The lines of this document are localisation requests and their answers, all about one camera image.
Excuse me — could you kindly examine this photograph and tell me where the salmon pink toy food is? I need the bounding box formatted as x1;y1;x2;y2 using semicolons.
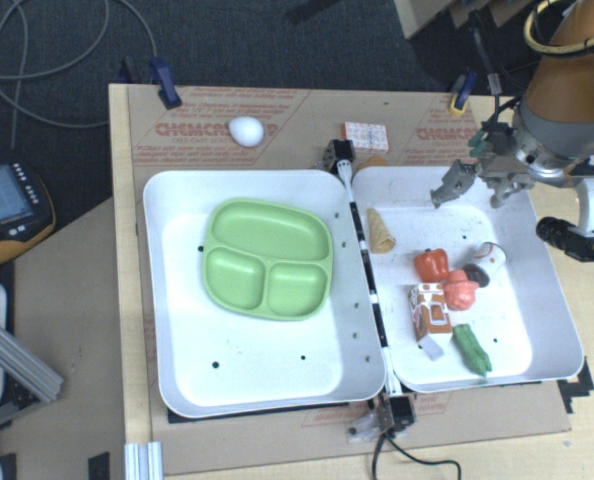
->
442;269;480;312

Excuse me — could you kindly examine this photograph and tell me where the green divided plate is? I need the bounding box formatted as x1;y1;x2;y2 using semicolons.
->
201;197;335;323

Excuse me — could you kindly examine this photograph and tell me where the white egg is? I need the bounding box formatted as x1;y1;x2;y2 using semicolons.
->
227;116;266;147

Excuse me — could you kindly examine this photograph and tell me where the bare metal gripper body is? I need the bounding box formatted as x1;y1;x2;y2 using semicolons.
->
474;122;573;190

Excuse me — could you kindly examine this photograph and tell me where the thin black and white rod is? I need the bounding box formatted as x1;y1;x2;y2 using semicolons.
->
337;160;403;395

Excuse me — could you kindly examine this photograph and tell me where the tan ice cream cone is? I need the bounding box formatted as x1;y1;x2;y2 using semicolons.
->
366;207;397;255

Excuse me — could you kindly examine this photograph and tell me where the green toy vegetable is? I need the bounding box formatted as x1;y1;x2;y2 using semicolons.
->
451;323;493;378

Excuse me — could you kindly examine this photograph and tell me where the brown cardboard board red print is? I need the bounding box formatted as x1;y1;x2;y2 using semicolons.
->
126;85;573;476

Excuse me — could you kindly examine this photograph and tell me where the orange and white carton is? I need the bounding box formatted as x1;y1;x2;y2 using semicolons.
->
408;282;454;362

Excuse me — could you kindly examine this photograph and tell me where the white plastic tray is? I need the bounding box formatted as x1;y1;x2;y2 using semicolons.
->
350;165;585;394
142;169;388;419

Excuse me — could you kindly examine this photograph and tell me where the orange patterned white box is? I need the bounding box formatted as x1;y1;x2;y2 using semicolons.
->
343;121;391;156

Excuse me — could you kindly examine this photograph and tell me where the black cylinder on white bracket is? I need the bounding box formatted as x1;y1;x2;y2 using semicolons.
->
535;177;594;264

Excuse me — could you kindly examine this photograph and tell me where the orange bell pepper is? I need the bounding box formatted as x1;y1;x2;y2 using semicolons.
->
413;247;451;284

